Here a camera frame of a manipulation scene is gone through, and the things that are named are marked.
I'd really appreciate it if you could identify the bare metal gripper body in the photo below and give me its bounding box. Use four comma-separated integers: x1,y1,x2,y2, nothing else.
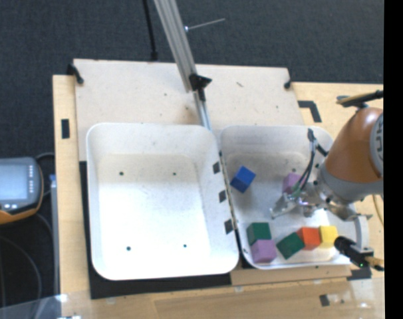
296,181,372,222

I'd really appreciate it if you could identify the purple cube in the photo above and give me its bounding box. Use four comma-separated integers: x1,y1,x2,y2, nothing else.
250,239,277,265
282,173,306,195

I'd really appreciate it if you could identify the orange cube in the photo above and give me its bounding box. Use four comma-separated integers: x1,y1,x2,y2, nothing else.
297,227,323,251

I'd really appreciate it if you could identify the yellow cube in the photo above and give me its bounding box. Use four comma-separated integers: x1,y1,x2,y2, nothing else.
319,225,339,249

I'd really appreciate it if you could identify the green cube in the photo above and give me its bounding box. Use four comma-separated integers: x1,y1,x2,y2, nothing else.
246,222,273,246
276,232,306,261

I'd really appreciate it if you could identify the blue cube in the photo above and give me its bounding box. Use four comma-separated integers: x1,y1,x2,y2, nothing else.
230,165,257,194

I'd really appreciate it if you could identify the white plastic tray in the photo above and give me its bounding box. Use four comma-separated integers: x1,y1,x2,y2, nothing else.
218,124,356,270
86,122,240,281

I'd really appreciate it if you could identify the pale wood board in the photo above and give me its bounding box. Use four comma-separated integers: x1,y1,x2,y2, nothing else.
73,58,352,286

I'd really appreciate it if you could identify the black cylinder on white bracket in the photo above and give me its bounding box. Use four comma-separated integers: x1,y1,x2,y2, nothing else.
333,213,375,268

